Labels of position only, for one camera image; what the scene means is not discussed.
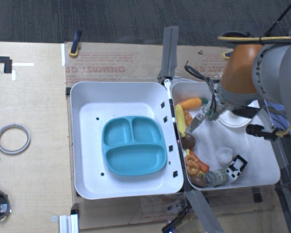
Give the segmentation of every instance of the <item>metal ring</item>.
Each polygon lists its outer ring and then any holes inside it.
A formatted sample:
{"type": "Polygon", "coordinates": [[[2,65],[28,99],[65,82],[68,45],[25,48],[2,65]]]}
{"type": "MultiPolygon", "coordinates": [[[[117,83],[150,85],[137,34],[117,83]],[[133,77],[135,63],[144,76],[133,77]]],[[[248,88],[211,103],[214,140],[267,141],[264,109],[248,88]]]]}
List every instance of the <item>metal ring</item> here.
{"type": "Polygon", "coordinates": [[[24,127],[23,125],[20,125],[20,124],[13,123],[13,124],[8,124],[8,125],[3,126],[0,129],[0,137],[8,129],[14,129],[14,128],[21,129],[26,134],[26,136],[27,136],[27,142],[25,143],[25,145],[23,147],[21,147],[18,150],[15,150],[15,151],[6,150],[0,144],[0,151],[3,152],[3,153],[5,153],[5,154],[9,154],[9,155],[19,154],[19,153],[23,152],[29,146],[29,143],[30,143],[30,134],[29,134],[29,131],[28,131],[28,129],[26,127],[24,127]]]}

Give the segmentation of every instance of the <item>pretzel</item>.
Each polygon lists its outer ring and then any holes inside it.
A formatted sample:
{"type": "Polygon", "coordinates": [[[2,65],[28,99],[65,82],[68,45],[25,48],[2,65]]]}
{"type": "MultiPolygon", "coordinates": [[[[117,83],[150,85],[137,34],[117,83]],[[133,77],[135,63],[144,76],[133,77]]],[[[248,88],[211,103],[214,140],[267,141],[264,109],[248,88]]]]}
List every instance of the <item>pretzel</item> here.
{"type": "Polygon", "coordinates": [[[185,160],[188,174],[191,176],[196,175],[200,170],[199,160],[192,154],[187,154],[184,157],[184,160],[185,160]]]}

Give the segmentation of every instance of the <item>teal plate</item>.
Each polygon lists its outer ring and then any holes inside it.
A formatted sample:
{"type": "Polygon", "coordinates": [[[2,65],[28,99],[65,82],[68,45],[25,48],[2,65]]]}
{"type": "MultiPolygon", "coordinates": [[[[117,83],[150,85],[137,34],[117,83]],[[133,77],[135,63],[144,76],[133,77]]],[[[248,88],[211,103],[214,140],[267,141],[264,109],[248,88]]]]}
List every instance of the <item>teal plate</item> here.
{"type": "Polygon", "coordinates": [[[157,122],[145,116],[108,121],[102,131],[102,148],[108,168],[121,176],[154,173],[167,161],[162,131],[157,122]]]}

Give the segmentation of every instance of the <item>banana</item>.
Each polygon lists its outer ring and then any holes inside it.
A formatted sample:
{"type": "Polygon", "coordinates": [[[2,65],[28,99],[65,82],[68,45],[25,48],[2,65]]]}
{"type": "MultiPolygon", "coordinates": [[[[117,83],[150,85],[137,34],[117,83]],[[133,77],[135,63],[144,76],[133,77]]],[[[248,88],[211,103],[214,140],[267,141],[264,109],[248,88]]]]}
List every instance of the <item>banana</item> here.
{"type": "Polygon", "coordinates": [[[176,105],[176,121],[179,133],[181,134],[181,137],[185,137],[185,131],[186,131],[186,125],[185,125],[185,117],[184,117],[184,111],[180,104],[176,105]]]}

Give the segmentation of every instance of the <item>tin can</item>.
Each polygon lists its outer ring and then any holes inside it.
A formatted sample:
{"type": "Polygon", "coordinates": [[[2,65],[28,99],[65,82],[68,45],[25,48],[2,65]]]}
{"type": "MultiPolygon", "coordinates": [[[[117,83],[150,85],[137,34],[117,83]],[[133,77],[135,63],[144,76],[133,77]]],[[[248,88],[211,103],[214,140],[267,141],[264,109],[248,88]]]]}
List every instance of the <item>tin can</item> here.
{"type": "Polygon", "coordinates": [[[224,169],[212,170],[205,173],[206,185],[209,187],[223,185],[227,180],[228,175],[224,169]]]}

